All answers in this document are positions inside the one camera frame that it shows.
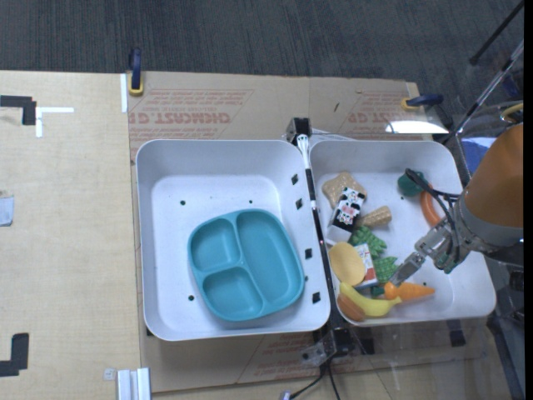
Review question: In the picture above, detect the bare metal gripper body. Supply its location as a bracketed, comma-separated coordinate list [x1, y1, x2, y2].
[413, 219, 462, 271]

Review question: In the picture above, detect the orange carrot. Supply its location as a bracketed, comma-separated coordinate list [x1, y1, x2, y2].
[371, 280, 436, 302]

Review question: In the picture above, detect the orange curved toy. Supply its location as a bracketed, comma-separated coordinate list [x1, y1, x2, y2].
[419, 184, 444, 228]

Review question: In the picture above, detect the white and red carton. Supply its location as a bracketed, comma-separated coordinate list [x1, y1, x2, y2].
[352, 242, 380, 290]

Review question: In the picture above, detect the yellow banana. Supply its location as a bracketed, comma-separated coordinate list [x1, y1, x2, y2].
[338, 281, 403, 318]

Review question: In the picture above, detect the tan waffle piece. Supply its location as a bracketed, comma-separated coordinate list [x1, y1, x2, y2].
[356, 205, 393, 230]

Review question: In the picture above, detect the white plastic tray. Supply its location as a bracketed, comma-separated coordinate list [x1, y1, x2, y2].
[308, 138, 498, 328]
[135, 138, 332, 343]

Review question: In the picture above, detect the dark green toy vegetable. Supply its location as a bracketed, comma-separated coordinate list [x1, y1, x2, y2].
[396, 170, 431, 198]

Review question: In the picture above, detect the yellow round flat chip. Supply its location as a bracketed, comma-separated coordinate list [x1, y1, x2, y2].
[328, 241, 367, 288]

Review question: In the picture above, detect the orange brown sausage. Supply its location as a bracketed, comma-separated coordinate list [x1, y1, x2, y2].
[336, 292, 367, 323]

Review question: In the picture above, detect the black and white cow carton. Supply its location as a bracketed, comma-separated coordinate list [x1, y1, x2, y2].
[326, 186, 368, 242]

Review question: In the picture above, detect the tan square biscuit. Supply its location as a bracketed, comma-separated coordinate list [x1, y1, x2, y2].
[321, 171, 368, 210]

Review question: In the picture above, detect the thin black and white rod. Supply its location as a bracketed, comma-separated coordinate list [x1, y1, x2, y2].
[296, 134, 335, 333]

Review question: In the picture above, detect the blue divided plate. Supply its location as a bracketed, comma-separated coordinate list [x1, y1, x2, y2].
[187, 208, 306, 323]

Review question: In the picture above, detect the brown cardboard board red print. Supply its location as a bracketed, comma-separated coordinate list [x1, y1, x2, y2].
[127, 71, 507, 395]

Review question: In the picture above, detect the black block with thin wires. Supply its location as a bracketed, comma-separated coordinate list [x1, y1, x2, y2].
[286, 117, 312, 143]
[301, 327, 356, 367]

